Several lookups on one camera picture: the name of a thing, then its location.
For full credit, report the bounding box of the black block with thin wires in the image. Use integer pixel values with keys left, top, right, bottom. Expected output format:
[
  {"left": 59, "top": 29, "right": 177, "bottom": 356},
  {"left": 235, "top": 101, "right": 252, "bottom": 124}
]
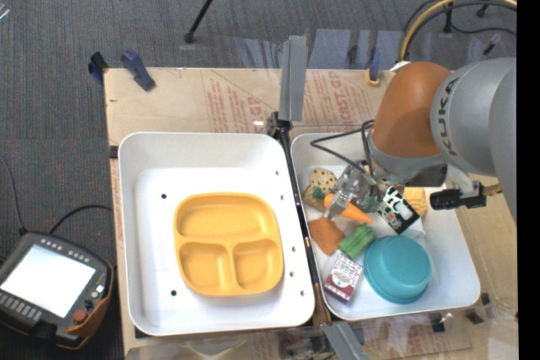
[{"left": 265, "top": 111, "right": 293, "bottom": 137}]

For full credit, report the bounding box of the black and white milk carton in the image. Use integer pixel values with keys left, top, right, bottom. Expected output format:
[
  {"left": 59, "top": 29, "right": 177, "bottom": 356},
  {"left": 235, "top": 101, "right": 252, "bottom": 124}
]
[{"left": 375, "top": 185, "right": 422, "bottom": 235}]

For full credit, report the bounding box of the white plastic tray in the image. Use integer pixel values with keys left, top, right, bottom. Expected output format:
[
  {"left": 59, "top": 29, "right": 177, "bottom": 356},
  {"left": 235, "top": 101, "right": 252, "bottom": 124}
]
[
  {"left": 289, "top": 132, "right": 483, "bottom": 322},
  {"left": 117, "top": 132, "right": 316, "bottom": 337}
]

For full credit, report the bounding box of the orange pizza slice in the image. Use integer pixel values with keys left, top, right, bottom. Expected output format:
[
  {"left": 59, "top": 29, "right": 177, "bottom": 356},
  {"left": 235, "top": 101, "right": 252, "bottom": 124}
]
[{"left": 307, "top": 216, "right": 347, "bottom": 257}]

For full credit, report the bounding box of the colourful printed carton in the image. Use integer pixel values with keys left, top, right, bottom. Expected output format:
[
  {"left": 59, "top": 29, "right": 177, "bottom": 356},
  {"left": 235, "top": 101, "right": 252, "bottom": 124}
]
[{"left": 322, "top": 251, "right": 365, "bottom": 304}]

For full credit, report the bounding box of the orange carrot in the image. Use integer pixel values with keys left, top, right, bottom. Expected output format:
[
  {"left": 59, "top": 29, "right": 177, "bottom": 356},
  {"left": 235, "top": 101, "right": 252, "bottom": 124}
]
[{"left": 311, "top": 187, "right": 375, "bottom": 225}]

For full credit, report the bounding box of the black cylinder on white bracket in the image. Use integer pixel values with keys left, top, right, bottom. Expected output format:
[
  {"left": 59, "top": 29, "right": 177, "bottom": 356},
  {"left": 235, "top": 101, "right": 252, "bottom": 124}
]
[{"left": 429, "top": 171, "right": 489, "bottom": 212}]

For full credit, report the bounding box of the yellow corn cob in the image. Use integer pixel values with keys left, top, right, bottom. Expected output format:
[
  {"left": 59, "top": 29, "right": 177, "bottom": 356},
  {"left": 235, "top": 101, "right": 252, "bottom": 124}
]
[{"left": 402, "top": 185, "right": 429, "bottom": 218}]

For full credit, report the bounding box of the teal bowl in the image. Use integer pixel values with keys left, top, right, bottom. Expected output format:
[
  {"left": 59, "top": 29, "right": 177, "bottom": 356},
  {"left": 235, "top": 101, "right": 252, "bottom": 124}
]
[{"left": 363, "top": 234, "right": 433, "bottom": 305}]

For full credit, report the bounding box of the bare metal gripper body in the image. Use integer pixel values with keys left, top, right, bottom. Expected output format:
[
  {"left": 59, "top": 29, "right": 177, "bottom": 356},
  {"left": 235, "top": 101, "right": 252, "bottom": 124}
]
[{"left": 336, "top": 163, "right": 380, "bottom": 204}]

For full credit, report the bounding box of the green asparagus bundle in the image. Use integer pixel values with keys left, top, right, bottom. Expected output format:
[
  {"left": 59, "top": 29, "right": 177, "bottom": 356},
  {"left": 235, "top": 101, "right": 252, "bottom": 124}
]
[{"left": 337, "top": 223, "right": 377, "bottom": 261}]

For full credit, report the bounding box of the yellow divided plate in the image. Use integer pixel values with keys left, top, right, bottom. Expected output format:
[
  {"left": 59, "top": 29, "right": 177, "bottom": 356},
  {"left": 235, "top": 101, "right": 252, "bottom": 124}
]
[{"left": 173, "top": 192, "right": 286, "bottom": 298}]

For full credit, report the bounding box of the brown bread slice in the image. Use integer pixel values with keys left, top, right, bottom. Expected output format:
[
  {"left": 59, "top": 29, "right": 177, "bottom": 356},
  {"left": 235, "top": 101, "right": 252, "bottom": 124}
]
[{"left": 300, "top": 183, "right": 328, "bottom": 212}]

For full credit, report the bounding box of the tan chocolate chip biscuit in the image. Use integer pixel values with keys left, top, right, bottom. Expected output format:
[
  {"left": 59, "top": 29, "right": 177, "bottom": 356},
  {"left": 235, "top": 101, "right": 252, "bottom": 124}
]
[{"left": 308, "top": 167, "right": 339, "bottom": 194}]

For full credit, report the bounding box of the brown cardboard board, red print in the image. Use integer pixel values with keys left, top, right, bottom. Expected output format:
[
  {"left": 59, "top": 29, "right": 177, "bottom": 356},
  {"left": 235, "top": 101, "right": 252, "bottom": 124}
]
[{"left": 103, "top": 67, "right": 518, "bottom": 360}]

